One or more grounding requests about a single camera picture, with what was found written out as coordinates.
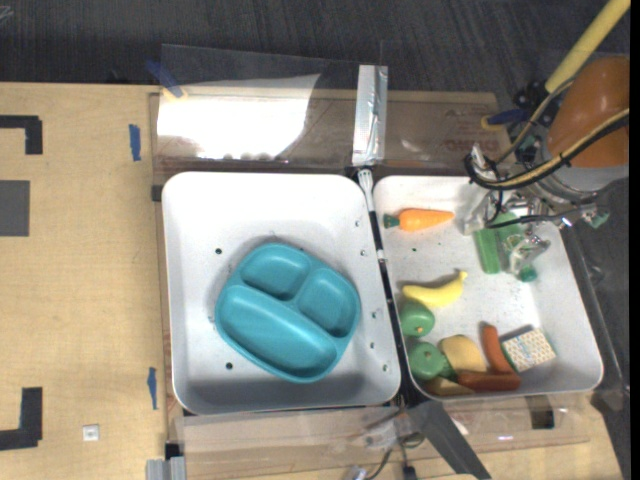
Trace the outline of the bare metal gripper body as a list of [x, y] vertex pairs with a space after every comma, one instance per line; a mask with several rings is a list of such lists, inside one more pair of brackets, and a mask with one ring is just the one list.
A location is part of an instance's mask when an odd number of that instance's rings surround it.
[[572, 227], [578, 222], [598, 229], [596, 193], [580, 192], [555, 182], [539, 181], [509, 194], [508, 210], [529, 228], [542, 224]]

